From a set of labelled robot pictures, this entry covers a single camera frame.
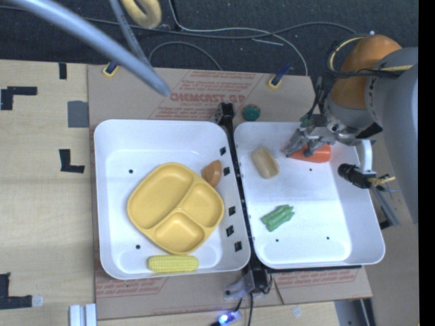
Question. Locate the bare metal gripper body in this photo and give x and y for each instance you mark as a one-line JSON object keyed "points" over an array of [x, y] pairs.
{"points": [[323, 131]]}

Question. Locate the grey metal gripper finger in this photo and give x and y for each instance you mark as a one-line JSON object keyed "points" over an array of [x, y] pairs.
{"points": [[311, 149], [295, 144]]}

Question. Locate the orange carrot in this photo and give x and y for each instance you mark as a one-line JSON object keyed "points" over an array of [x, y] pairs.
{"points": [[321, 154]]}

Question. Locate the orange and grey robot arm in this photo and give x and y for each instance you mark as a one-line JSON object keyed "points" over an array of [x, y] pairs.
{"points": [[394, 114]]}

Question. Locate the beige toy bread bun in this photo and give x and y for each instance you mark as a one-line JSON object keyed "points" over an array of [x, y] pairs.
{"points": [[265, 163]]}

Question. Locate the green round toy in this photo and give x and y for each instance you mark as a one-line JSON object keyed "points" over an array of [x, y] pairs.
{"points": [[251, 112]]}

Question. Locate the white plastic tray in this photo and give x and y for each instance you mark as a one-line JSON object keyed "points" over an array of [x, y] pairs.
{"points": [[115, 195], [323, 216]]}

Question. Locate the green toy beans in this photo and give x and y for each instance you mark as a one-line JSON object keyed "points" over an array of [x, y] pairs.
{"points": [[277, 217]]}

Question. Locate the yellow divided plate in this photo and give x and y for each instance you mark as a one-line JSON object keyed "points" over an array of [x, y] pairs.
{"points": [[163, 195]]}

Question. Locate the brown cardboard board, red print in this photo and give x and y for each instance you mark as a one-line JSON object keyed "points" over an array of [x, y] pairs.
{"points": [[136, 93]]}

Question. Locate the yellow corn cob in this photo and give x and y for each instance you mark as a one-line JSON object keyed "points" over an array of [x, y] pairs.
{"points": [[173, 263]]}

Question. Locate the black cylinder on white bracket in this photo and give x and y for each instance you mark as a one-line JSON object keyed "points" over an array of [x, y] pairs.
{"points": [[353, 175]]}

